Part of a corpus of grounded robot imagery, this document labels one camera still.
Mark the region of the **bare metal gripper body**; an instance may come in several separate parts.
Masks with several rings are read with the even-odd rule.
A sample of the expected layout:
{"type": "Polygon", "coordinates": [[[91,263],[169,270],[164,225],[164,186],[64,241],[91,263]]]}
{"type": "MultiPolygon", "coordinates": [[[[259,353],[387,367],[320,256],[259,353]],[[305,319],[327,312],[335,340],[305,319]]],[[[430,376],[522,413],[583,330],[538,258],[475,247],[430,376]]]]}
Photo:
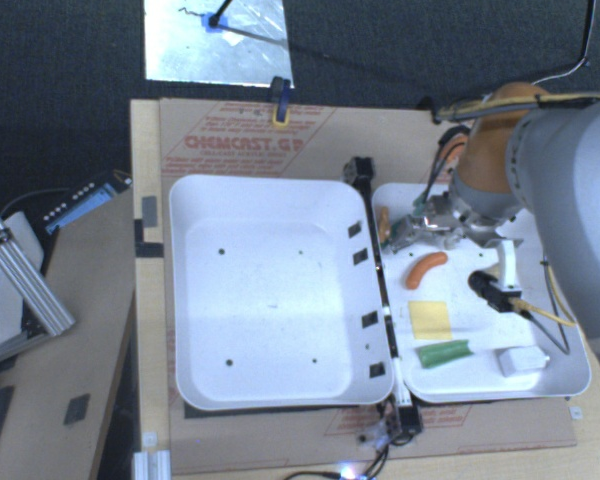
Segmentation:
{"type": "Polygon", "coordinates": [[[438,240],[449,248],[466,238],[481,248],[495,248],[505,240],[498,229],[521,210],[511,193],[445,192],[432,196],[420,215],[410,217],[408,244],[438,240]]]}

